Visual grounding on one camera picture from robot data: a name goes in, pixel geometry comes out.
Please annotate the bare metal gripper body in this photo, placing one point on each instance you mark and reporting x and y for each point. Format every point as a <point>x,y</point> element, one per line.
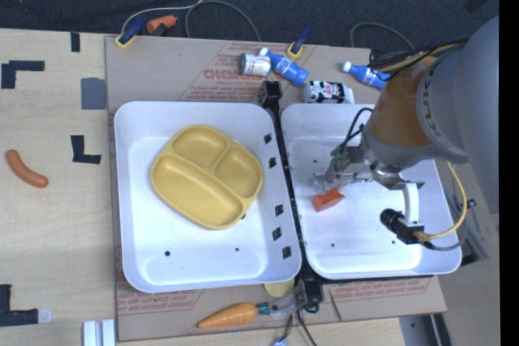
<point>352,164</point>

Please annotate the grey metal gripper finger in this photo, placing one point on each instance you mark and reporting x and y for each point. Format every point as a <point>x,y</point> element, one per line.
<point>340,184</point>
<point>323,179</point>

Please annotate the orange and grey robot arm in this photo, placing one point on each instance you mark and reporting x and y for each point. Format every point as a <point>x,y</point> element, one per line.
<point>442,105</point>

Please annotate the orange wedge block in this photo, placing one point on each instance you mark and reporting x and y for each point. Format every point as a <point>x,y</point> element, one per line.
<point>327,201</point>

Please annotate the thin black rod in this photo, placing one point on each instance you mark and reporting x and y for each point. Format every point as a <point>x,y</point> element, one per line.
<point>288,174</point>

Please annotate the white plastic tray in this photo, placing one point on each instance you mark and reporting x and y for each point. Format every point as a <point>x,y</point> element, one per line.
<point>357,239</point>
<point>194,255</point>

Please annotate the cow print white carton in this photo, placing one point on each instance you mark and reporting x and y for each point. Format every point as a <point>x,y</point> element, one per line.
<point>327,91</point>

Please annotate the blue bottle white cap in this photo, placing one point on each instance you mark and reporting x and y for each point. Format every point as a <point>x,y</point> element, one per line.
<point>288,68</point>
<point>365,74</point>

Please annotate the pale yellow round thing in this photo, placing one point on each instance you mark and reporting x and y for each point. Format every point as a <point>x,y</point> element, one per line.
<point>279,287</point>

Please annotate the yellow divided plate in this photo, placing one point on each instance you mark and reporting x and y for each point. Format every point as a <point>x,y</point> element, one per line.
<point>202,182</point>

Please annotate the small white can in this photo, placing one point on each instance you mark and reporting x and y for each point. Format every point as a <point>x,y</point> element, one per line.
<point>254,65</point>

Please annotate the orange carrot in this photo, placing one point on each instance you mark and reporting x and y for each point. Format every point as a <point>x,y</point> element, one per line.
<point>231,316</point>

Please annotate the brown cardboard board red print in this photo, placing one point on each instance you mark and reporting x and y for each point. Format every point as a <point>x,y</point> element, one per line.
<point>162,69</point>

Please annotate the orange sausage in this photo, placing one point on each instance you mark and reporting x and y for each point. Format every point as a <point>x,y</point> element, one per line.
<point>25,170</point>

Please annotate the black cylinder on white bracket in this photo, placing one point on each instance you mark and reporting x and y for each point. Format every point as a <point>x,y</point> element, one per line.
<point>410,206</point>

